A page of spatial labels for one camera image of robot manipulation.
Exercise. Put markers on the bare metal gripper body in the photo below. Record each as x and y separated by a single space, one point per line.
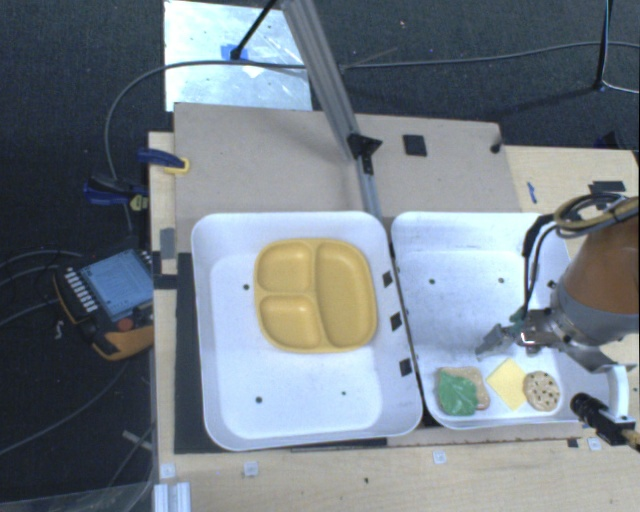
547 336

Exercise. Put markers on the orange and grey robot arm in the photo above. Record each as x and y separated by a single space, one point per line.
602 270

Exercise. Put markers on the black cylinder on white bracket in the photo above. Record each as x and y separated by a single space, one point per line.
597 414

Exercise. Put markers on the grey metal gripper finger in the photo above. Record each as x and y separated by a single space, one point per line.
487 342
510 336

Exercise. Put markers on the brown chocolate chip biscuit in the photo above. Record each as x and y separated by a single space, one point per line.
541 391

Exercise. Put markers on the brown bread slice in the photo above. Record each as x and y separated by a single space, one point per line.
477 382

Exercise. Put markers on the yellow divided plate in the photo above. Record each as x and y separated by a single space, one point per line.
340 295

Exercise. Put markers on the yellow cheese slice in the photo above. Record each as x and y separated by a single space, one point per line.
507 384

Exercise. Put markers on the white plastic tray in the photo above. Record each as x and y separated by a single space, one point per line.
460 305
300 395

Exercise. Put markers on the green lettuce leaf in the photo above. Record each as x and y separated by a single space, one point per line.
456 395

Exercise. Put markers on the brown cardboard board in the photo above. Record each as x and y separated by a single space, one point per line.
280 165

